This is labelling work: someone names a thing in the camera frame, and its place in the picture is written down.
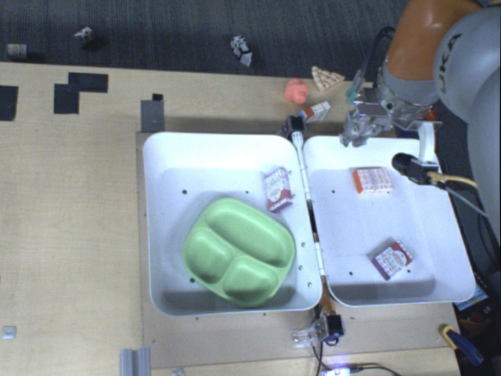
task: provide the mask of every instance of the yellow cable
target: yellow cable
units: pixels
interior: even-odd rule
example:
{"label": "yellow cable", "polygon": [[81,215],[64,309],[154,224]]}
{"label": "yellow cable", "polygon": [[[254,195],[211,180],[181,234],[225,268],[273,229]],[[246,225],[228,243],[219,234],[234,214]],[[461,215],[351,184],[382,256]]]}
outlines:
{"label": "yellow cable", "polygon": [[473,179],[468,179],[466,177],[459,177],[458,175],[448,175],[448,174],[440,174],[437,172],[428,172],[428,177],[430,177],[433,183],[437,183],[439,181],[456,181],[457,183],[464,183],[471,185],[474,188],[477,188],[477,183]]}

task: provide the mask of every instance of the wooden triangle block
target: wooden triangle block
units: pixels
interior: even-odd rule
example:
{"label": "wooden triangle block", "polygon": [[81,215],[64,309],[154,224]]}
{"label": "wooden triangle block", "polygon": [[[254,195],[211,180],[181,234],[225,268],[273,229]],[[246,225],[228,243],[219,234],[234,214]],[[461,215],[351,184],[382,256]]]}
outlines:
{"label": "wooden triangle block", "polygon": [[336,74],[335,72],[329,72],[327,70],[322,70],[318,67],[312,67],[312,75],[320,92],[323,92],[331,86],[337,85],[340,82],[344,81],[343,75]]}

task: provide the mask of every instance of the green divided tray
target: green divided tray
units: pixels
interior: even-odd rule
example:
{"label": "green divided tray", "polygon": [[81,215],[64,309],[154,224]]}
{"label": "green divided tray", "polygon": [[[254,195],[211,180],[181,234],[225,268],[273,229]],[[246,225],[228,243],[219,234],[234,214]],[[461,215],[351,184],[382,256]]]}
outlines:
{"label": "green divided tray", "polygon": [[284,226],[242,201],[222,198],[196,221],[182,260],[203,286],[251,308],[275,295],[295,254],[294,238]]}

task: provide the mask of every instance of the wooden table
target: wooden table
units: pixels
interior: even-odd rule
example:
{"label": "wooden table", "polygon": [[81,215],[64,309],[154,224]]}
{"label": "wooden table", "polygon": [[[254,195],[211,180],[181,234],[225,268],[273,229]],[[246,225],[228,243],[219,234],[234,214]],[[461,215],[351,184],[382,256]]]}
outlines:
{"label": "wooden table", "polygon": [[[108,93],[81,92],[79,115],[54,114],[54,84],[67,83],[69,72],[108,74]],[[119,374],[121,349],[146,343],[135,152],[140,101],[164,95],[167,130],[274,133],[298,111],[283,99],[286,82],[0,63],[0,85],[19,86],[15,121],[0,121],[0,327],[17,326],[15,339],[0,339],[0,374]],[[349,109],[343,103],[348,83],[324,94],[307,83],[310,103],[329,100],[333,106],[310,130],[339,132]],[[379,362],[403,375],[460,374],[453,351],[437,332],[441,324],[457,327],[450,304],[337,308],[347,335],[340,347],[326,351],[327,363]],[[220,320],[205,322],[219,330]],[[240,329],[250,330],[254,322],[253,316],[242,316]],[[289,322],[270,314],[266,328],[285,336]],[[171,331],[185,337],[176,361],[188,376],[315,373],[312,354],[289,355],[283,339],[270,348],[253,334],[247,348],[262,352],[222,352],[206,360],[211,347],[190,341],[189,327],[178,322]],[[212,349],[218,345],[224,342],[214,340]],[[190,366],[200,358],[204,365]],[[232,363],[218,364],[223,361]],[[152,373],[169,375],[177,366],[173,362]]]}

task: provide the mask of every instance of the pink round object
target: pink round object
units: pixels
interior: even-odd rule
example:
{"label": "pink round object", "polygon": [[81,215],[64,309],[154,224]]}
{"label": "pink round object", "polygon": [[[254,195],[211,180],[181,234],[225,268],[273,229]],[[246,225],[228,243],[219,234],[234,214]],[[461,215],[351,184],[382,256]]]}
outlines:
{"label": "pink round object", "polygon": [[287,82],[283,95],[292,103],[302,104],[306,102],[306,96],[309,94],[309,88],[299,78],[293,78]]}

